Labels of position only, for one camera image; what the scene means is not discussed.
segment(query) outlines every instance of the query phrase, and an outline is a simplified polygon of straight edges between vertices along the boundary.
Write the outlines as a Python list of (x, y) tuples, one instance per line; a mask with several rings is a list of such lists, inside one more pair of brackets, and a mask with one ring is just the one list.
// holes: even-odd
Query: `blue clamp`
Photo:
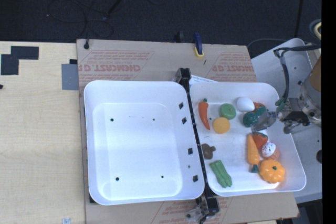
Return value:
[(196, 43), (196, 47), (194, 48), (196, 56), (201, 58), (201, 57), (204, 56), (204, 52), (203, 52), (203, 48), (202, 48), (201, 37), (197, 32), (194, 33), (194, 41)]

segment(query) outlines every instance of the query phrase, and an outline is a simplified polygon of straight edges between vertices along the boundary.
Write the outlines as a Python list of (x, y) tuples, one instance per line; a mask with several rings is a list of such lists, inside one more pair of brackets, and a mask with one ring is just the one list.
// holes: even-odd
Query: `cardboard sheet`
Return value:
[[(195, 208), (194, 200), (118, 206), (90, 202), (83, 90), (93, 80), (171, 81), (178, 68), (190, 68), (192, 75), (215, 81), (256, 82), (247, 48), (203, 44), (204, 57), (198, 58), (194, 51), (195, 44), (89, 40), (89, 48), (84, 49), (85, 42), (84, 39), (77, 40), (87, 224), (197, 223), (185, 216), (187, 211)], [(206, 223), (245, 223), (299, 215), (292, 193), (218, 197), (217, 200), (220, 212), (207, 219)]]

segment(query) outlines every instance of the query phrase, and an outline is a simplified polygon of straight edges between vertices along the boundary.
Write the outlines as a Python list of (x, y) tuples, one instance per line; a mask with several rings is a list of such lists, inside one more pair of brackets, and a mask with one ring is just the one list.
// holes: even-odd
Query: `orange ball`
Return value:
[(225, 117), (216, 118), (212, 125), (217, 134), (224, 134), (230, 129), (230, 121)]

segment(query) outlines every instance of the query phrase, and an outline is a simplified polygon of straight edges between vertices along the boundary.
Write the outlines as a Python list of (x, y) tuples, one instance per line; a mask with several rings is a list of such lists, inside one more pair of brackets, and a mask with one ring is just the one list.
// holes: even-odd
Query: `white egg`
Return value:
[(237, 100), (237, 109), (242, 112), (250, 112), (253, 111), (255, 107), (249, 97), (239, 97)]

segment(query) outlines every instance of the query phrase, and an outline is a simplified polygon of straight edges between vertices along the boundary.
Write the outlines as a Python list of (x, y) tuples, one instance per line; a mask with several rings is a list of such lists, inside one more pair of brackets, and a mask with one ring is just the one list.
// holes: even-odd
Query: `gray tape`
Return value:
[(62, 64), (62, 90), (79, 90), (77, 65)]

